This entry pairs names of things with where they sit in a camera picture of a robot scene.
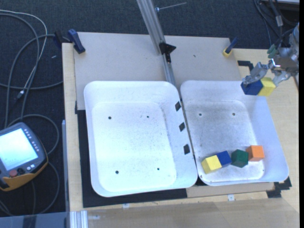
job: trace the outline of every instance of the green cube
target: green cube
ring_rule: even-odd
[[[248,152],[243,150],[235,150],[231,154],[231,160],[231,165],[242,168],[248,165]]]

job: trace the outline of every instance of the white cable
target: white cable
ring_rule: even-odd
[[[38,17],[35,16],[35,15],[28,14],[28,13],[23,13],[23,12],[14,12],[14,11],[9,11],[9,10],[2,10],[2,9],[0,9],[0,12],[14,13],[14,14],[22,14],[22,15],[27,15],[27,16],[34,17],[35,19],[39,20],[39,21],[42,23],[42,25],[43,25],[43,27],[44,27],[44,29],[45,29],[45,32],[46,32],[45,34],[46,34],[46,35],[48,34],[48,30],[47,30],[47,27],[46,27],[45,23],[44,23],[40,18],[38,18]],[[40,55],[39,55],[39,60],[40,60],[40,58],[41,58],[41,56],[42,56],[42,53],[43,53],[43,51],[44,51],[44,47],[45,47],[45,45],[46,45],[46,42],[47,42],[47,37],[45,37],[45,39],[44,39],[43,46],[42,46],[42,49],[41,49],[41,52],[40,52]],[[35,70],[35,67],[33,68],[32,72],[30,73],[30,75],[29,75],[29,77],[28,77],[28,80],[26,81],[26,83],[25,83],[25,85],[24,85],[24,88],[27,87],[27,85],[28,85],[28,83],[29,83],[29,80],[30,80],[30,78],[32,77],[32,74],[33,74],[34,70]]]

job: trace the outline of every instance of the yellow cube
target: yellow cube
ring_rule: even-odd
[[[222,165],[220,164],[219,158],[217,157],[217,155],[213,155],[213,156],[205,158],[201,162],[201,165],[206,174],[222,168]]]
[[[263,88],[257,94],[259,96],[269,96],[274,91],[274,89],[276,88],[275,84],[274,84],[274,82],[272,81],[271,78],[264,77],[264,78],[261,79],[261,83],[263,85]]]

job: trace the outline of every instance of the orange cube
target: orange cube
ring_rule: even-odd
[[[251,145],[246,151],[248,152],[248,160],[251,162],[257,162],[265,158],[262,145]]]

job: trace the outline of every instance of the blue cube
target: blue cube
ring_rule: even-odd
[[[222,167],[229,166],[232,163],[232,160],[227,151],[217,153],[217,156]]]
[[[259,80],[245,87],[244,83],[242,82],[241,87],[246,95],[257,95],[263,88],[263,84],[261,80]]]

